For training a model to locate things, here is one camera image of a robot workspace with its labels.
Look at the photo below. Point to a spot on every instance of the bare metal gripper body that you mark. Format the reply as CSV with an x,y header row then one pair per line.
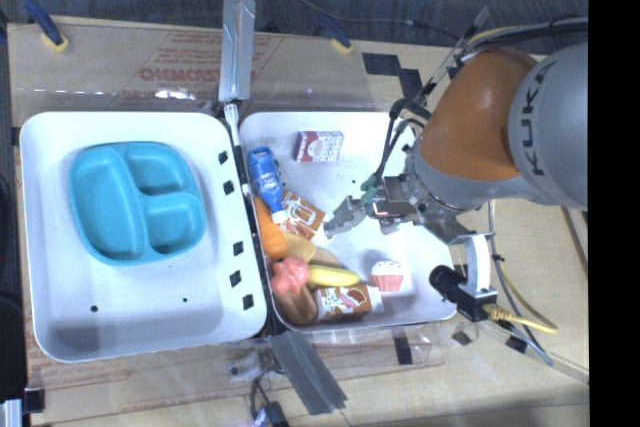
x,y
395,202

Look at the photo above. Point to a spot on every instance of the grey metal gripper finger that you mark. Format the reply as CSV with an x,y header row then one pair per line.
x,y
356,206
339,221

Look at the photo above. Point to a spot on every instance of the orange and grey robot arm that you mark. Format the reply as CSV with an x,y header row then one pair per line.
x,y
475,125

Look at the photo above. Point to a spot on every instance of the orange and white carton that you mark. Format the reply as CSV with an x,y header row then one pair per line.
x,y
302,215

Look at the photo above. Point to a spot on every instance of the beige biscuit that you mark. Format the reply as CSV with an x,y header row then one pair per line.
x,y
300,247

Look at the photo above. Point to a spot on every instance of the yellow banana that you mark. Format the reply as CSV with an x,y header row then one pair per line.
x,y
332,276

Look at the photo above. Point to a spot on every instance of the white plastic tray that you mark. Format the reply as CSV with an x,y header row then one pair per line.
x,y
130,310
360,150

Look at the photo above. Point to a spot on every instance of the orange carrot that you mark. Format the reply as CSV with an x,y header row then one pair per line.
x,y
270,232

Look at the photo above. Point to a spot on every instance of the red and white carton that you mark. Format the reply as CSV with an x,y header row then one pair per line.
x,y
320,146

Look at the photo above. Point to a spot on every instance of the pink toy food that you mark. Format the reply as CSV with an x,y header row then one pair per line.
x,y
290,275

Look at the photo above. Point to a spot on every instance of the pink cupcake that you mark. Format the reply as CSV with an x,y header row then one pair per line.
x,y
387,276

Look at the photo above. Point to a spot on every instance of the brown and white carton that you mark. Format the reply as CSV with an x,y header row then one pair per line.
x,y
347,302

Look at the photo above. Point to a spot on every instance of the blue bottle with white cap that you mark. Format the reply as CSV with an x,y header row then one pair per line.
x,y
265,180

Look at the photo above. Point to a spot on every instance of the brown hot dog bun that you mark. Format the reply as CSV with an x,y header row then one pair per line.
x,y
295,307

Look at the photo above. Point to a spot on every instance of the blue divided plate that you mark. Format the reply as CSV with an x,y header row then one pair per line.
x,y
115,210

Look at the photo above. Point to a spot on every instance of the brown cardboard board red print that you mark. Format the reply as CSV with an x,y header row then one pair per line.
x,y
125,60

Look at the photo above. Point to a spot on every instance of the black cylinder on white bracket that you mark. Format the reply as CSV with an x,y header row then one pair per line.
x,y
467,290

